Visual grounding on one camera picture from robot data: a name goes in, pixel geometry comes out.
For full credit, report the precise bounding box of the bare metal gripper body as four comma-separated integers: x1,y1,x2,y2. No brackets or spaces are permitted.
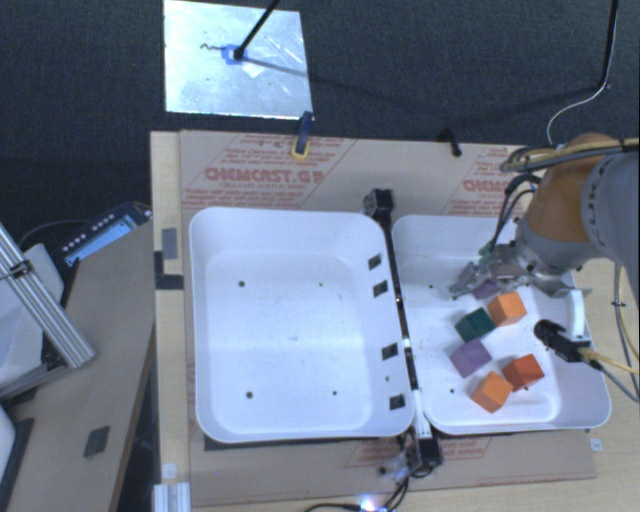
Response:
477,244,577,297

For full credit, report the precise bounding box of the purple cube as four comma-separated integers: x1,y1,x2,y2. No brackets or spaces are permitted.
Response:
448,338,493,379
471,279,502,302

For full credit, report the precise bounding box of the dark green cube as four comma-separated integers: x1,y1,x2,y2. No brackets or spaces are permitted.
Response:
454,306,497,344

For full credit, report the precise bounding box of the orange cube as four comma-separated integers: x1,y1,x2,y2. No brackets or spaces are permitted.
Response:
486,291,528,328
469,370,514,415

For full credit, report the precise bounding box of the thin black and white rod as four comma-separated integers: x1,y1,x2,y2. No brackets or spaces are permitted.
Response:
378,209,432,442

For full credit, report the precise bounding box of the red-orange cube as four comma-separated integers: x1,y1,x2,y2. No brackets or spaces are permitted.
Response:
500,353,546,393

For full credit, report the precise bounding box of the white plastic tray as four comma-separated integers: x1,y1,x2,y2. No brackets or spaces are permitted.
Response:
188,205,417,445
390,214,613,437

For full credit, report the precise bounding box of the brown cardboard board red print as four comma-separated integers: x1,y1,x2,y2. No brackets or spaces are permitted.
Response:
178,130,599,507

